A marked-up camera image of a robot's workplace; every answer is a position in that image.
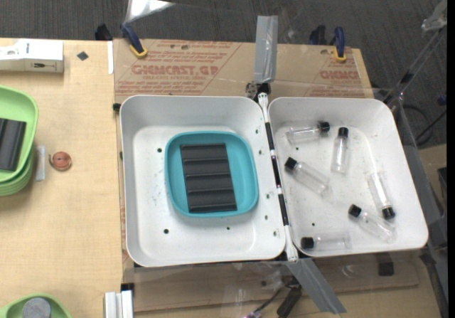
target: transparent plastic sheet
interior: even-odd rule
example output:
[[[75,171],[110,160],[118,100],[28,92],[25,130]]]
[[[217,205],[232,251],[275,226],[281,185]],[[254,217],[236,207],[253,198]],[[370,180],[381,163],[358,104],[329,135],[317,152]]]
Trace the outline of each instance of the transparent plastic sheet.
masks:
[[[115,102],[122,103],[135,94],[254,97],[255,31],[249,29],[255,28],[257,14],[166,2],[156,2],[152,9],[144,1],[139,3],[141,6],[136,11],[126,10],[124,20],[140,37],[141,33],[148,34],[141,42],[149,53],[138,59],[128,49],[127,39],[114,42]],[[384,100],[389,90],[371,88],[360,51],[346,48],[346,62],[338,63],[332,56],[333,46],[308,45],[309,30],[302,24],[296,27],[295,16],[283,11],[276,14],[279,16],[277,76],[271,83],[270,100],[283,96]],[[412,144],[405,118],[399,128],[403,144]],[[122,163],[119,165],[123,191]],[[122,236],[125,236],[124,196],[121,201]],[[245,317],[278,293],[268,307],[268,314],[273,316],[272,307],[276,309],[287,295],[288,289],[283,286],[291,275],[280,258],[271,262],[147,268],[131,260],[124,242],[123,283],[142,287],[135,292],[137,312],[213,304],[218,306],[216,317]],[[395,264],[395,274],[382,272],[389,274],[387,282],[378,278],[378,264],[383,260],[386,266],[390,261]],[[392,257],[380,254],[318,258],[316,264],[329,277],[328,282],[336,292],[412,286],[419,279],[419,262],[411,253],[393,253]],[[313,307],[308,313],[317,311]]]

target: red round object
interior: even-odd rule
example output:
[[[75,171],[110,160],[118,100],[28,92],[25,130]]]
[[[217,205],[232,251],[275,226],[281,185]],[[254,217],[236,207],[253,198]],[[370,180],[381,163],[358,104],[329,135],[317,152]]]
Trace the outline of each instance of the red round object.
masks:
[[[52,156],[50,163],[59,171],[68,170],[72,164],[71,156],[66,152],[59,151]]]

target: blue plastic tray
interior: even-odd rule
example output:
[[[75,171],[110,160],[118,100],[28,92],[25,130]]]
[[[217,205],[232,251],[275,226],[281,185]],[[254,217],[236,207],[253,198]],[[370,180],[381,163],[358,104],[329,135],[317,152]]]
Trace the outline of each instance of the blue plastic tray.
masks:
[[[180,146],[182,144],[219,143],[226,145],[237,210],[190,213],[186,198]],[[165,150],[165,173],[166,186],[173,207],[188,217],[213,218],[238,216],[251,210],[256,205],[259,196],[256,168],[251,150],[242,137],[232,132],[186,132],[172,137],[166,145]]]

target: wooden table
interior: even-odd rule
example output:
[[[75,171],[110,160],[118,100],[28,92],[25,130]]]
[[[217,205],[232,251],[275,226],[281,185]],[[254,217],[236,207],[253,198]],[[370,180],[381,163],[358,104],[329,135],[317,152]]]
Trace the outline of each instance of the wooden table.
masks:
[[[8,46],[13,39],[1,39]],[[86,52],[84,61],[77,57]],[[65,72],[0,73],[0,83],[31,95],[38,104],[36,144],[46,154],[64,151],[73,159],[64,172],[46,163],[45,180],[0,198],[0,307],[33,292],[58,298],[74,318],[102,317],[105,292],[122,282],[114,78],[108,73],[107,43],[64,41]],[[358,67],[366,74],[359,50]],[[339,295],[344,317],[438,317],[425,266],[418,258],[418,285]],[[169,290],[176,294],[178,290]],[[275,317],[271,304],[265,317]],[[245,303],[248,312],[261,302]],[[237,307],[163,310],[140,317],[233,317]],[[295,317],[332,317],[308,298]]]

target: white tray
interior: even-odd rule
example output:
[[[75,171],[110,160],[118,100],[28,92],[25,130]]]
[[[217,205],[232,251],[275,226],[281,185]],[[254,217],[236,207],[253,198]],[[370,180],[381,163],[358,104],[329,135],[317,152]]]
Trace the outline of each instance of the white tray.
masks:
[[[267,135],[262,111],[253,101],[136,95],[122,104],[120,124],[126,242],[136,263],[162,267],[269,260],[283,251],[284,228]],[[259,200],[251,211],[192,218],[172,206],[164,175],[166,144],[176,134],[201,130],[234,132],[249,144],[259,179]]]
[[[347,232],[352,249],[305,250],[310,256],[349,255],[421,248],[428,240],[428,228],[414,187],[400,136],[390,109],[373,99],[282,97],[269,105],[279,168],[287,199],[294,243],[318,233]],[[330,123],[328,137],[291,145],[285,132],[299,122]],[[350,164],[346,175],[330,170],[333,142],[339,127],[349,129]],[[321,197],[302,186],[284,170],[288,157],[303,161],[331,177],[331,194]],[[373,198],[367,175],[383,171],[396,213],[393,224],[397,240],[386,243],[359,228],[348,217],[351,204],[373,213]]]

